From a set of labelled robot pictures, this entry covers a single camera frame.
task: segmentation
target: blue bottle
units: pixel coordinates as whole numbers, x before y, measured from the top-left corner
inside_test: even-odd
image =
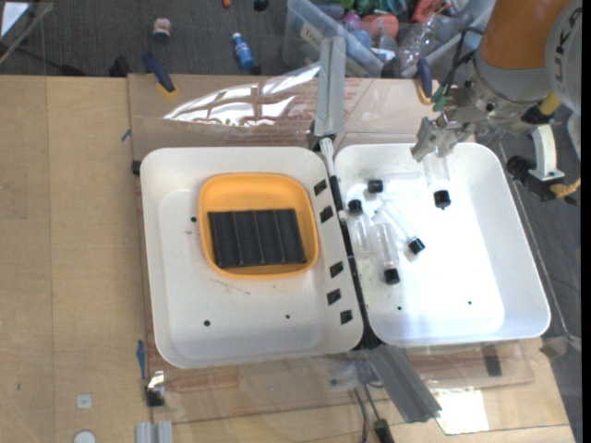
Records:
[[[236,53],[236,57],[238,58],[238,64],[240,64],[240,67],[243,69],[250,69],[253,67],[255,60],[252,57],[252,53],[250,52],[248,44],[242,40],[242,35],[240,33],[234,33],[232,35],[232,40],[234,41],[234,51]]]

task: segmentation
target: gray carpet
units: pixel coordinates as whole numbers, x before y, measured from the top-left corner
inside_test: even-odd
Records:
[[[269,0],[269,8],[256,12],[255,0],[233,0],[224,9],[220,0],[43,0],[54,3],[45,20],[43,34],[47,59],[82,70],[87,76],[106,77],[116,57],[123,55],[134,72],[145,72],[142,54],[154,55],[171,73],[247,74],[238,67],[231,36],[240,31],[260,54],[262,74],[276,75],[288,70],[281,60],[286,0]],[[151,37],[156,18],[169,18],[172,37],[157,44]],[[28,41],[31,51],[42,51],[40,32]],[[0,73],[42,74],[40,61],[15,53],[0,66]],[[49,75],[59,71],[48,66]],[[557,119],[565,121],[568,111]],[[559,167],[571,182],[581,173],[581,163],[564,126],[555,131]],[[514,154],[533,157],[533,143],[526,137],[505,136],[492,146],[502,160]],[[577,350],[581,327],[581,195],[579,206],[562,201],[541,203],[517,184],[512,185],[516,203],[534,250],[540,276],[549,298],[552,323],[547,340],[572,338],[555,356],[552,367],[561,389],[573,432],[583,441],[582,354]]]
[[[0,0],[29,2],[31,0]],[[54,10],[44,21],[45,55],[59,65],[82,70],[87,76],[108,76],[114,60],[123,55],[134,72],[145,72],[142,54],[151,50],[171,73],[240,74],[232,34],[243,33],[256,54],[263,74],[288,70],[281,60],[287,12],[286,0],[269,0],[263,12],[255,0],[43,0]],[[168,18],[172,36],[157,44],[151,37],[156,18]],[[31,37],[33,49],[39,43]],[[40,73],[42,63],[15,54],[4,72]],[[49,66],[50,75],[59,75]]]

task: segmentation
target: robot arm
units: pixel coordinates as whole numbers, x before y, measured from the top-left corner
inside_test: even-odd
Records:
[[[510,160],[510,173],[541,200],[564,198],[552,187],[564,174],[549,122],[562,103],[580,114],[582,20],[583,0],[497,0],[476,51],[454,57],[455,65],[467,59],[464,87],[442,81],[444,92],[432,99],[440,115],[423,119],[413,157],[445,156],[491,127],[531,135],[536,162]]]

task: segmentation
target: plywood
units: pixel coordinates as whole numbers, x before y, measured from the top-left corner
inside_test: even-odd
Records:
[[[0,441],[53,442],[45,79],[0,80]]]
[[[48,80],[56,441],[82,429],[133,441],[149,420],[138,340],[145,340],[127,86]],[[79,409],[77,396],[91,394]]]

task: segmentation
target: black hole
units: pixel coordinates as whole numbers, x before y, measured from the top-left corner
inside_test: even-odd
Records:
[[[326,179],[322,179],[314,186],[314,194],[318,195],[320,192],[323,192],[327,186]]]
[[[332,208],[329,205],[326,209],[320,212],[320,222],[324,223],[332,216]]]
[[[353,312],[351,310],[344,310],[341,312],[341,325],[353,319]]]
[[[327,293],[326,298],[329,301],[329,305],[334,304],[341,298],[341,289],[335,289],[334,291]]]
[[[339,272],[343,270],[343,262],[339,261],[336,264],[331,266],[331,277],[336,276]]]

